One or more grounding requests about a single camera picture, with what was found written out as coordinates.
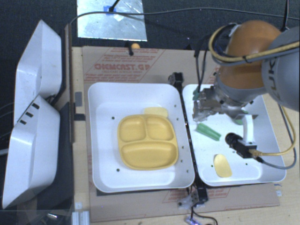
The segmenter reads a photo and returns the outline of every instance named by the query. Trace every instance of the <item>metal bracket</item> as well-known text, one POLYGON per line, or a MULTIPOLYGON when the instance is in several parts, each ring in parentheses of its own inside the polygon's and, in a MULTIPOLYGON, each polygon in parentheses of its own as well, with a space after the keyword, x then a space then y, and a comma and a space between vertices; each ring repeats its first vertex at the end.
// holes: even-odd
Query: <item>metal bracket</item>
POLYGON ((190 209, 199 203, 198 191, 194 190, 187 197, 178 200, 177 206, 179 209, 190 209))
POLYGON ((90 212, 89 211, 73 212, 72 225, 90 225, 90 212))
POLYGON ((184 221, 189 225, 202 225, 201 223, 199 223, 197 220, 195 220, 191 216, 188 216, 184 221))
POLYGON ((183 116, 184 116, 184 120, 185 120, 185 124, 186 124, 187 137, 188 137, 188 141, 189 141, 189 147, 191 150, 191 156, 192 156, 193 166, 194 166, 194 171, 195 171, 195 185, 196 185, 196 190, 198 193, 198 200, 199 200, 198 203, 203 204, 208 201, 208 194, 207 194, 207 190, 206 190, 206 185, 201 180, 199 173, 198 173, 198 169, 197 169, 197 163, 196 163, 196 158, 195 158, 195 154, 194 154, 191 133, 189 131, 186 107, 185 107, 184 99, 183 99, 183 95, 182 95, 182 83, 183 82, 184 82, 183 73, 172 73, 172 75, 170 75, 168 78, 168 83, 170 85, 172 85, 173 87, 175 87, 178 90, 179 95, 180 95, 181 107, 182 107, 182 112, 183 112, 183 116))

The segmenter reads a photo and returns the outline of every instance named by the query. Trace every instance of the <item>black wire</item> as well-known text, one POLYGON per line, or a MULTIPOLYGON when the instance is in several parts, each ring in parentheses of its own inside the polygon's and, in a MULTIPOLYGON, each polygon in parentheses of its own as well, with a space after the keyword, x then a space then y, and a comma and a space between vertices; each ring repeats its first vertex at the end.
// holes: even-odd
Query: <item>black wire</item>
POLYGON ((285 31, 287 30, 287 18, 289 16, 289 3, 290 3, 290 0, 286 0, 285 2, 285 15, 284 15, 284 19, 283 19, 283 25, 282 25, 282 28, 281 28, 281 31, 285 31))
POLYGON ((193 219, 193 215, 194 215, 194 207, 191 207, 191 219, 193 219))
POLYGON ((206 48, 205 52, 204 52, 203 60, 202 60, 201 77, 200 77, 200 74, 199 74, 199 59, 198 59, 198 57, 196 57, 196 71, 197 71, 197 79, 198 79, 197 92, 198 93, 201 90, 201 85, 202 85, 203 78, 204 78, 207 51, 208 51, 208 49, 206 48))
POLYGON ((214 217, 202 216, 202 215, 196 213, 196 212, 194 211, 194 208, 192 208, 192 214, 196 215, 196 216, 199 217, 199 218, 207 218, 207 219, 211 219, 211 220, 213 220, 213 221, 215 222, 216 225, 218 225, 218 221, 217 221, 214 217))
POLYGON ((285 127, 286 127, 286 130, 287 130, 287 133, 289 134, 290 141, 291 141, 291 143, 294 143, 294 139, 293 139, 292 133, 291 133, 291 131, 290 131, 289 125, 287 124, 287 120, 286 120, 286 117, 285 117, 285 113, 284 113, 283 110, 282 110, 282 106, 281 106, 280 104, 278 104, 278 107, 279 107, 281 116, 282 116, 282 118, 283 118, 283 121, 284 121, 284 123, 285 123, 285 127))
MULTIPOLYGON (((149 15, 163 15, 168 13, 178 13, 178 12, 186 12, 186 11, 195 11, 195 10, 218 10, 218 11, 227 11, 227 12, 236 12, 236 13, 246 13, 246 14, 254 14, 254 15, 263 15, 263 16, 271 16, 271 17, 284 17, 281 15, 275 15, 275 14, 266 14, 266 13, 257 13, 257 12, 250 12, 250 11, 242 11, 237 9, 230 9, 230 8, 220 8, 220 7, 190 7, 190 8, 182 8, 182 9, 175 9, 175 10, 169 10, 169 11, 162 11, 162 12, 153 12, 153 13, 120 13, 120 12, 105 12, 105 11, 94 11, 94 12, 88 12, 80 14, 76 17, 74 17, 70 24, 72 24, 75 20, 82 16, 91 15, 91 14, 116 14, 116 15, 122 15, 122 16, 149 16, 149 15)), ((296 17, 290 17, 290 19, 294 20, 300 20, 296 17)))
POLYGON ((8 107, 8 106, 10 106, 10 105, 12 105, 12 104, 14 104, 14 102, 12 102, 12 103, 8 103, 8 104, 6 104, 6 105, 4 105, 4 106, 0 107, 0 110, 2 110, 3 108, 6 108, 6 107, 8 107))
POLYGON ((11 131, 0 135, 0 139, 3 138, 3 137, 5 137, 5 136, 7 136, 7 135, 9 135, 9 134, 11 134, 11 131))
POLYGON ((52 98, 55 98, 55 95, 50 95, 50 96, 48 96, 45 100, 46 100, 48 103, 50 103, 50 101, 51 101, 52 98))
MULTIPOLYGON (((192 189, 193 189, 194 183, 191 185, 190 189, 188 189, 187 194, 190 195, 192 193, 192 189)), ((191 208, 192 212, 191 212, 191 219, 193 219, 193 206, 191 208)))
POLYGON ((9 114, 11 114, 11 113, 14 113, 14 111, 9 111, 9 112, 7 112, 7 113, 1 115, 0 118, 3 118, 3 117, 5 117, 5 116, 7 116, 7 115, 9 115, 9 114))

